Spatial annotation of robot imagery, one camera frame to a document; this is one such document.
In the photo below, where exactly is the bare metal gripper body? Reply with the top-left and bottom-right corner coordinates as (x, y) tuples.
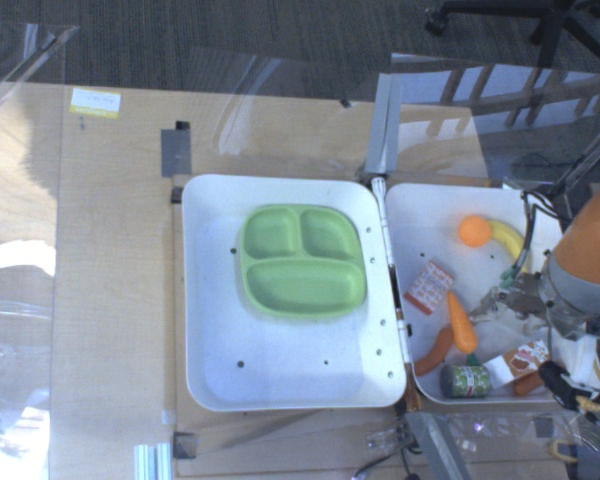
(497, 270), (552, 321)

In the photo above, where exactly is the orange carrot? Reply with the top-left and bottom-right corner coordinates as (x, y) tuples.
(446, 291), (482, 367)

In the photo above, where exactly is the brown and white carton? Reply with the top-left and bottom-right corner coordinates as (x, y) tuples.
(481, 339), (552, 390)

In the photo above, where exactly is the yellow banana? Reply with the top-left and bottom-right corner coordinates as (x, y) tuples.
(484, 219), (532, 275)

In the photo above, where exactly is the orange patterned white carton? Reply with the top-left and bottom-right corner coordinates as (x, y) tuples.
(403, 259), (456, 317)

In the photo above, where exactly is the orange sausage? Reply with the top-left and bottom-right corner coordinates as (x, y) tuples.
(413, 324), (455, 377)
(511, 371), (547, 398)

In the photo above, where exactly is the orange ball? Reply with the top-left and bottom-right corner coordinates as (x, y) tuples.
(457, 215), (493, 248)

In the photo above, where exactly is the green can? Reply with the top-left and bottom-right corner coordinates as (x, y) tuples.
(439, 364), (493, 400)

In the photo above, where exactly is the white plastic tray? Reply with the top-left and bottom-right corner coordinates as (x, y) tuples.
(383, 182), (581, 407)
(181, 173), (408, 413)

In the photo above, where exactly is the green divided plate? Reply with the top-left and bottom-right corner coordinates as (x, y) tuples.
(238, 204), (369, 320)

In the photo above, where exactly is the black cylinder on white bracket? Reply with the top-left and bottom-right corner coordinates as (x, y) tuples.
(536, 325), (600, 414)

